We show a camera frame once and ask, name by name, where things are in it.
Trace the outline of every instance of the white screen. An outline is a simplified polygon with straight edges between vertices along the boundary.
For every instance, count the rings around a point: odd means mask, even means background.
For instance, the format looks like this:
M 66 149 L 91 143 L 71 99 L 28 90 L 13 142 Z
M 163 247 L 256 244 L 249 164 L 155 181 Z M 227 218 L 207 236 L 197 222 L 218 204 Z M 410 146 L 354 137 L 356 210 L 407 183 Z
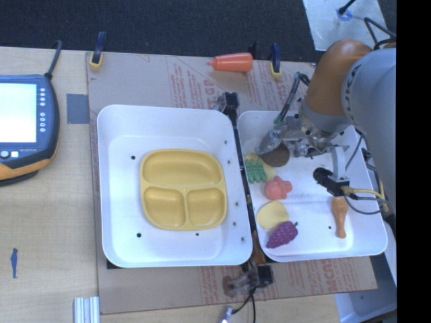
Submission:
M 0 83 L 0 143 L 36 142 L 36 84 Z

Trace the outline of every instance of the black carpet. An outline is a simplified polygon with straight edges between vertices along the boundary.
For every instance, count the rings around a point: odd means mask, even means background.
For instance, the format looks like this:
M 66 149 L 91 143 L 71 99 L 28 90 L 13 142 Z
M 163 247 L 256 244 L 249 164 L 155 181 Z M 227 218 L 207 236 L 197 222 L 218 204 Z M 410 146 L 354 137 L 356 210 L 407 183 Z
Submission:
M 397 0 L 378 0 L 397 32 Z M 283 61 L 317 62 L 302 0 L 0 0 L 0 46 L 213 57 L 247 51 L 255 41 Z

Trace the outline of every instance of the cardboard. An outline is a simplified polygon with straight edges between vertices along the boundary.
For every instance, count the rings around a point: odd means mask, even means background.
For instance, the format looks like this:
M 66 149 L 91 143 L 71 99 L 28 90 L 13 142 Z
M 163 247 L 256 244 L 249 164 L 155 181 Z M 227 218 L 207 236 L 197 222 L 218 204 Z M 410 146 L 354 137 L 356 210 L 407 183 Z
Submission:
M 226 277 L 243 274 L 241 266 L 176 268 L 117 268 L 107 261 L 101 238 L 100 189 L 96 119 L 110 104 L 212 109 L 223 92 L 236 92 L 238 116 L 247 110 L 281 110 L 295 72 L 311 78 L 308 63 L 281 63 L 281 75 L 271 76 L 269 61 L 253 61 L 248 73 L 216 71 L 198 57 L 104 53 L 102 65 L 93 68 L 87 54 L 88 95 L 96 251 L 100 311 L 102 314 L 242 302 L 245 295 L 228 297 Z M 297 97 L 306 88 L 300 85 Z M 291 105 L 297 110 L 297 102 Z M 256 300 L 302 297 L 376 288 L 370 258 L 336 258 L 271 263 L 274 282 L 255 293 Z

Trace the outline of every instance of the button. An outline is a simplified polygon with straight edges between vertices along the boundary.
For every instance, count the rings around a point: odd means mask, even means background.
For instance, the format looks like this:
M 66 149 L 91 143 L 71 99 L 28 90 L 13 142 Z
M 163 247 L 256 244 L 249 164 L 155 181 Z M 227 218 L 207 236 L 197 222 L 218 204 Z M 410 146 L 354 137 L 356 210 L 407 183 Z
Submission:
M 9 153 L 9 151 L 1 151 L 0 152 L 0 158 L 6 159 L 10 156 L 11 154 Z

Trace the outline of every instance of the orange plastic cone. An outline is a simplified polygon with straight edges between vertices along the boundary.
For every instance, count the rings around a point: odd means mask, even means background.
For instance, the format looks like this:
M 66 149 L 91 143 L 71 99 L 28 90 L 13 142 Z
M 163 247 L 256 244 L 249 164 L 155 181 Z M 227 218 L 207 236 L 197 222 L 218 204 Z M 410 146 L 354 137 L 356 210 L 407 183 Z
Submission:
M 248 72 L 253 68 L 253 57 L 249 52 L 219 55 L 208 65 L 213 65 L 218 71 Z

